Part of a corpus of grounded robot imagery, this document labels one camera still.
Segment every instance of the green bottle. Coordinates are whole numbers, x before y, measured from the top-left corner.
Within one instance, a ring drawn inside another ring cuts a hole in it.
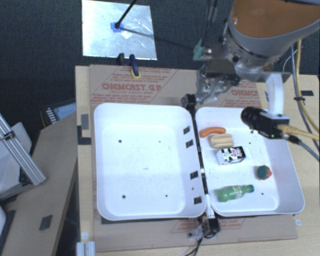
[[[251,193],[253,191],[255,191],[253,185],[228,186],[226,188],[219,189],[217,191],[217,196],[219,202],[226,202],[228,200],[242,198],[245,193]]]

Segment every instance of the gray cable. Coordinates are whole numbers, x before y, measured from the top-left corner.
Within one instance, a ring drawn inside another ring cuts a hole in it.
[[[302,141],[299,141],[298,144],[302,146],[306,151],[308,151],[315,159],[319,162],[319,156],[314,152],[310,147],[308,147],[306,144],[304,144]]]
[[[298,86],[297,86],[297,77],[296,77],[296,63],[295,63],[295,57],[294,57],[294,46],[291,45],[291,61],[292,61],[292,75],[293,75],[293,84],[294,84],[294,92],[295,92],[295,96],[298,98],[299,97],[299,94],[298,94]],[[307,119],[305,117],[305,114],[302,110],[302,107],[301,107],[301,101],[300,100],[297,100],[296,103],[298,104],[298,108],[299,108],[299,111],[300,111],[300,115],[302,117],[302,120],[305,124],[305,127],[306,129],[308,130],[309,133],[312,134],[312,131],[309,127],[309,124],[307,122]],[[313,139],[313,143],[316,147],[316,149],[318,150],[318,152],[320,151],[319,150],[319,145],[317,143],[317,141],[315,139]]]

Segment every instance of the wooden table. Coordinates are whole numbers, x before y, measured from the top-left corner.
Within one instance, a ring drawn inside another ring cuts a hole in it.
[[[311,90],[314,96],[306,96],[306,108],[319,125],[319,80],[316,76],[301,75],[302,90]],[[77,125],[81,125],[84,114],[90,113],[90,88],[89,88],[89,67],[76,67],[76,101],[77,101]],[[267,108],[265,96],[265,84],[258,84],[258,93],[263,108]],[[293,100],[294,87],[292,78],[284,85],[285,106],[284,113],[290,116],[290,124],[305,130],[297,103]],[[91,137],[90,128],[82,130],[83,137]],[[307,145],[316,151],[312,141],[302,138]],[[297,226],[298,239],[263,241],[249,243],[219,244],[200,246],[198,256],[226,256],[226,255],[317,255],[320,252],[320,191],[319,191],[319,163],[303,148],[290,144],[290,151],[299,177],[300,185],[305,198],[304,210],[295,216],[301,221]],[[94,241],[93,223],[93,187],[91,171],[91,150],[90,147],[79,145],[79,201],[80,201],[80,231],[81,241]],[[190,252],[190,247],[173,247],[159,249],[127,250],[113,252],[99,252],[97,256],[179,256]]]

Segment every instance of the dark floor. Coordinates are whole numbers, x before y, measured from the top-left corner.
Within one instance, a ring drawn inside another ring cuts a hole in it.
[[[106,2],[130,3],[130,0]],[[193,47],[203,34],[205,0],[139,0],[149,5],[157,61],[140,66],[199,69]],[[223,32],[232,0],[218,2],[219,12],[207,42]],[[110,58],[82,55],[81,0],[0,1],[0,113],[10,125],[22,122],[31,137],[43,128],[42,107],[75,97],[75,66],[114,65]],[[319,31],[303,40],[302,74],[319,74]],[[275,66],[282,71],[287,52]],[[286,70],[291,70],[291,63]],[[74,255],[77,204],[74,189],[57,255]]]

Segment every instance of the metal plate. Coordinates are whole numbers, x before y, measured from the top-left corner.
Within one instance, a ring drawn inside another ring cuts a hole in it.
[[[82,0],[83,55],[116,58],[124,53],[136,59],[157,60],[149,6],[134,5],[121,23],[112,28],[129,4]]]

